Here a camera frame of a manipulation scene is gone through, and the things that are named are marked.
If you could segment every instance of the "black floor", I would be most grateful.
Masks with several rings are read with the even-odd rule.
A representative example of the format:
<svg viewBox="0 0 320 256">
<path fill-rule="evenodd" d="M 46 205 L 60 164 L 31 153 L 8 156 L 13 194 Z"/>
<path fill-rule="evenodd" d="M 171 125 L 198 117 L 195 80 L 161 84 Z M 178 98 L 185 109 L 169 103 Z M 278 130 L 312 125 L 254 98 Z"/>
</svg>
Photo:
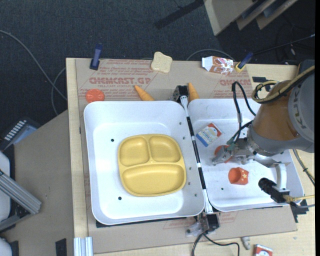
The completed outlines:
<svg viewBox="0 0 320 256">
<path fill-rule="evenodd" d="M 242 31 L 230 24 L 214 36 L 205 6 L 195 0 L 0 0 L 0 134 L 14 121 L 28 117 L 43 125 L 67 109 L 53 94 L 53 82 L 68 57 L 92 58 L 102 43 L 102 58 L 152 58 L 160 51 L 174 60 L 187 60 L 203 49 L 223 51 L 241 61 L 315 33 L 315 0 L 299 0 L 260 30 L 253 21 Z M 195 9 L 183 14 L 190 6 Z M 33 54 L 42 73 L 20 40 Z M 213 52 L 200 52 L 200 60 Z M 256 54 L 251 63 L 293 64 L 315 59 L 315 37 Z M 56 86 L 66 96 L 62 71 Z"/>
</svg>

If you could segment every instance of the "toy carrot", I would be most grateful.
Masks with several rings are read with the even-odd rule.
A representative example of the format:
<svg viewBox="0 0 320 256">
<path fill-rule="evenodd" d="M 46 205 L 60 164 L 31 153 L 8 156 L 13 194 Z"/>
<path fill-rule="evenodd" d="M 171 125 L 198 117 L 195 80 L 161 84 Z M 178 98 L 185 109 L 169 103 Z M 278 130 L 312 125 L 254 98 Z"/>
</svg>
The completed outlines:
<svg viewBox="0 0 320 256">
<path fill-rule="evenodd" d="M 147 93 L 144 89 L 139 87 L 138 85 L 134 86 L 134 89 L 138 93 L 139 97 L 143 101 L 154 101 L 155 99 L 151 97 L 149 93 Z"/>
<path fill-rule="evenodd" d="M 189 102 L 199 99 L 199 94 L 197 93 L 196 89 L 194 88 L 192 83 L 188 83 L 188 89 L 189 89 Z"/>
</svg>

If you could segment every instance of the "yellow plate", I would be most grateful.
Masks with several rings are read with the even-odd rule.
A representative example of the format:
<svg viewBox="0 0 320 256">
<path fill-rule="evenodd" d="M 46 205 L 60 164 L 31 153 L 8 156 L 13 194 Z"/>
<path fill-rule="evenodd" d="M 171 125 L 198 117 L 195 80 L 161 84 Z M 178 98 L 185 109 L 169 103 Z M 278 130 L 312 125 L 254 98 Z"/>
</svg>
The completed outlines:
<svg viewBox="0 0 320 256">
<path fill-rule="evenodd" d="M 122 185 L 132 195 L 154 197 L 174 193 L 186 183 L 186 167 L 178 143 L 163 134 L 124 139 L 118 148 Z"/>
</svg>

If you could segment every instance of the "yellow divided plate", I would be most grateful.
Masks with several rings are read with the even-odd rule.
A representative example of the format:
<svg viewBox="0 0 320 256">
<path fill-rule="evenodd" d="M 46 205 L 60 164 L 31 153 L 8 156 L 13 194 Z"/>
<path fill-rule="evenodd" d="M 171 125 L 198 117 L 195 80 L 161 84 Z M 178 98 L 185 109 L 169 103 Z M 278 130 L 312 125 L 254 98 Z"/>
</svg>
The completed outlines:
<svg viewBox="0 0 320 256">
<path fill-rule="evenodd" d="M 122 184 L 132 195 L 154 197 L 174 193 L 186 183 L 186 167 L 178 143 L 163 134 L 124 139 L 118 148 Z"/>
</svg>

